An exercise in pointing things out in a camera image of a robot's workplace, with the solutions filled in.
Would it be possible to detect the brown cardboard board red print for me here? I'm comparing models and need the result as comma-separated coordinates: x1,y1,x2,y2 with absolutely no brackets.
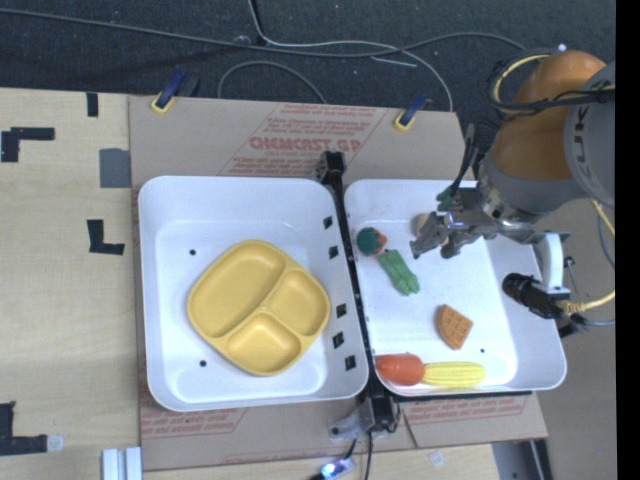
127,95,550,472

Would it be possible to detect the yellow toy corn cob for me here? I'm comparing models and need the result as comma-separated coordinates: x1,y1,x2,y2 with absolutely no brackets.
422,360,488,388

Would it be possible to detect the yellow divided plate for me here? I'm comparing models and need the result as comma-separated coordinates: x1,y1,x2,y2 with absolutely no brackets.
185,239,332,378

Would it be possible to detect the black block with thin wires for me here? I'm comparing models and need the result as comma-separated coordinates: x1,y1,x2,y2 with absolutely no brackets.
366,392,402,435
316,150,348,187

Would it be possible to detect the thin black rod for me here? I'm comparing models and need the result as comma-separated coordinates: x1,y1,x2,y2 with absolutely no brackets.
329,180,377,399

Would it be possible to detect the green toy asparagus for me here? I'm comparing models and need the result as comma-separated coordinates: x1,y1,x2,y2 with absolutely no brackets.
376,248,421,298

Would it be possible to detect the red and green toy strawberry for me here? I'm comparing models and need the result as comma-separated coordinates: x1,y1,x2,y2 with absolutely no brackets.
355,226,389,258

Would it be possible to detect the black cylinder on white bracket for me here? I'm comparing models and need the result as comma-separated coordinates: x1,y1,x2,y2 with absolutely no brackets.
501,231,574,320

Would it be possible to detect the beige round toy food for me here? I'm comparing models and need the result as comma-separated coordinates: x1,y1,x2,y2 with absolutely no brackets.
410,212,434,240

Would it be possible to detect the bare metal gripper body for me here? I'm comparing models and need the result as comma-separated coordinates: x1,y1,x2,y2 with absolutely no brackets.
448,186,540,244

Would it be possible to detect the white plastic tray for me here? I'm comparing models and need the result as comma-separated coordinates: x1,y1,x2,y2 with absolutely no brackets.
137,174,371,413
343,177,569,399

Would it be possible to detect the orange toy waffle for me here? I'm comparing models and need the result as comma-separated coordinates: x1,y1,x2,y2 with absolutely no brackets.
434,303,475,352

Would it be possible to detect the orange toy sausage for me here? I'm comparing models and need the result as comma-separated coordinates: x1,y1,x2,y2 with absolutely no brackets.
374,352,427,387

